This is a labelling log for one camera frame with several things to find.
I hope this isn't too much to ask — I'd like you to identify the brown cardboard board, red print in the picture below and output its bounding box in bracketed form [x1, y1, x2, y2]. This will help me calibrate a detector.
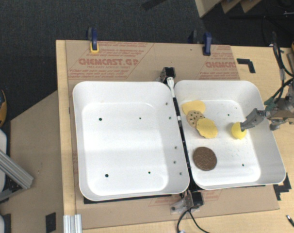
[65, 39, 280, 230]

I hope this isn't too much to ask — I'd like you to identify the yellow wavy biscuit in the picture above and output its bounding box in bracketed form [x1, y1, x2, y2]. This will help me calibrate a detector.
[196, 117, 218, 139]
[181, 100, 207, 116]

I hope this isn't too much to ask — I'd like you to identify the yellow round biscuit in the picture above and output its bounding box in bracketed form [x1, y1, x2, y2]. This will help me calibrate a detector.
[231, 122, 247, 140]

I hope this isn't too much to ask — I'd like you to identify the tan chocolate chip biscuit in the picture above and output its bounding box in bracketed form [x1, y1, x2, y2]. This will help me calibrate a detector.
[186, 110, 205, 128]

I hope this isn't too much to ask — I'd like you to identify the thin black and white rod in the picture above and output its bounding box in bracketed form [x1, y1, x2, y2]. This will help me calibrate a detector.
[166, 77, 193, 192]

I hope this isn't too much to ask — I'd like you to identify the brown round biscuit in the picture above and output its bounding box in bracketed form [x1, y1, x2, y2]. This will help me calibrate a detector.
[192, 147, 218, 171]

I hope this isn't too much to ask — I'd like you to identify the black block with thin wires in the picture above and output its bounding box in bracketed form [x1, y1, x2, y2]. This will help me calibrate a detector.
[156, 67, 176, 83]
[170, 190, 205, 215]

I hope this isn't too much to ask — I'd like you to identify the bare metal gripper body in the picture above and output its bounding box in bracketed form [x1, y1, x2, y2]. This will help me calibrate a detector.
[265, 91, 294, 126]

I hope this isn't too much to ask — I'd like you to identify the white plastic tray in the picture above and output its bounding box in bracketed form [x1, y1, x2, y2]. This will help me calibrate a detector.
[173, 80, 287, 191]
[72, 81, 190, 201]

